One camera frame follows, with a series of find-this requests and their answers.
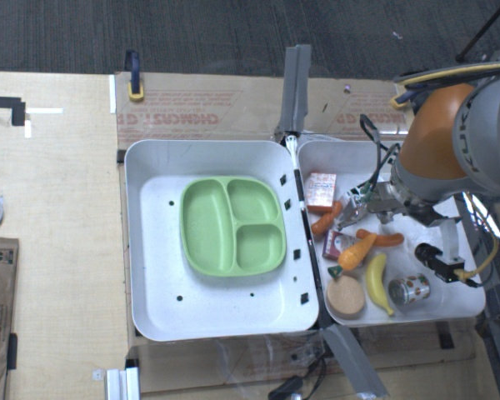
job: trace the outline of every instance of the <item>can label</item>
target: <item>can label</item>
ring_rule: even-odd
[[[415,276],[392,280],[387,290],[395,304],[406,305],[428,298],[430,296],[430,282],[424,274],[418,273]]]

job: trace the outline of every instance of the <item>tan round object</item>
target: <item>tan round object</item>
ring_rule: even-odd
[[[346,274],[327,284],[326,299],[327,305],[342,318],[356,318],[365,307],[363,286]]]

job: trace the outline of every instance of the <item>green plate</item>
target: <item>green plate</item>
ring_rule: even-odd
[[[257,179],[205,177],[189,183],[180,224],[187,260],[210,276],[266,273],[285,258],[280,203]]]

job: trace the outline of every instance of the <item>carrot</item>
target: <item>carrot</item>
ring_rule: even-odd
[[[373,246],[378,235],[374,232],[368,234],[359,242],[347,247],[339,255],[337,263],[343,270],[353,270],[367,256],[368,251]]]
[[[317,236],[324,234],[324,232],[332,226],[333,220],[338,216],[339,213],[341,213],[342,210],[343,205],[341,204],[341,202],[339,202],[338,200],[334,201],[332,205],[332,211],[324,213],[318,221],[312,224],[312,233]]]
[[[365,238],[368,236],[371,232],[368,230],[365,230],[363,228],[359,228],[356,231],[356,237],[357,238]],[[400,232],[397,232],[396,234],[388,234],[388,235],[382,235],[378,234],[376,237],[376,241],[374,242],[374,246],[376,247],[391,247],[391,246],[398,246],[399,244],[403,243],[403,235]]]

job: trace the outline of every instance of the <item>blue and yellow clamp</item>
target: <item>blue and yellow clamp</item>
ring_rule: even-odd
[[[138,52],[132,49],[126,51],[124,71],[132,72],[132,79],[127,84],[127,94],[130,97],[130,101],[134,101],[135,103],[142,101],[144,99],[144,87],[140,78]]]

